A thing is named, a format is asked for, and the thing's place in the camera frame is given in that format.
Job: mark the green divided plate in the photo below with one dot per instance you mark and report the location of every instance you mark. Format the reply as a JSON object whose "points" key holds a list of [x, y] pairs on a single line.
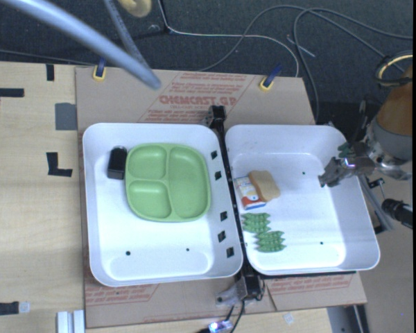
{"points": [[187, 182]]}

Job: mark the small black box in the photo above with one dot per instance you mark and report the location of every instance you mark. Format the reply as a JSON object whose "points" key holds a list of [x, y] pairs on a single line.
{"points": [[116, 163]]}

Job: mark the white and orange carton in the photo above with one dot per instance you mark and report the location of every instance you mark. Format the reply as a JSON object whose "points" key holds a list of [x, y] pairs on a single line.
{"points": [[248, 196]]}

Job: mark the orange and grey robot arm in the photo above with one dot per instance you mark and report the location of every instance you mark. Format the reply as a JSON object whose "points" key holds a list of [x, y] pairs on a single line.
{"points": [[397, 116]]}

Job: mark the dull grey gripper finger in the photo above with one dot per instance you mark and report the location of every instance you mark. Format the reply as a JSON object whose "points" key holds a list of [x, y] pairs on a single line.
{"points": [[327, 179], [337, 165]]}

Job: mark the black cylinder on white bracket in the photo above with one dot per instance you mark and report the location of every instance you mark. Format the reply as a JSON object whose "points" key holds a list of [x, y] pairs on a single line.
{"points": [[398, 209]]}

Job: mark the white plastic tray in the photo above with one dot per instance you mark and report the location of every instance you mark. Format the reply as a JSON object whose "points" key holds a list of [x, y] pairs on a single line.
{"points": [[308, 227], [159, 248]]}

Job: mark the brown cardboard board red print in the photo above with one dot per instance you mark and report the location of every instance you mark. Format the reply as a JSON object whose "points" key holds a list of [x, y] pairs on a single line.
{"points": [[194, 92]]}

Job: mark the tan bread slice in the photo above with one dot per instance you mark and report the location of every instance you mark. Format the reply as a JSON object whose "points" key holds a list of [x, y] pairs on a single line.
{"points": [[266, 186]]}

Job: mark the green pea pods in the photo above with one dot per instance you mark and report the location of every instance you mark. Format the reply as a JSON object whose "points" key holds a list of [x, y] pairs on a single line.
{"points": [[256, 222], [270, 242]]}

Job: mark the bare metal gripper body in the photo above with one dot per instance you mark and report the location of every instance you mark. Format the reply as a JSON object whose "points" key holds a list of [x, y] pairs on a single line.
{"points": [[365, 163]]}

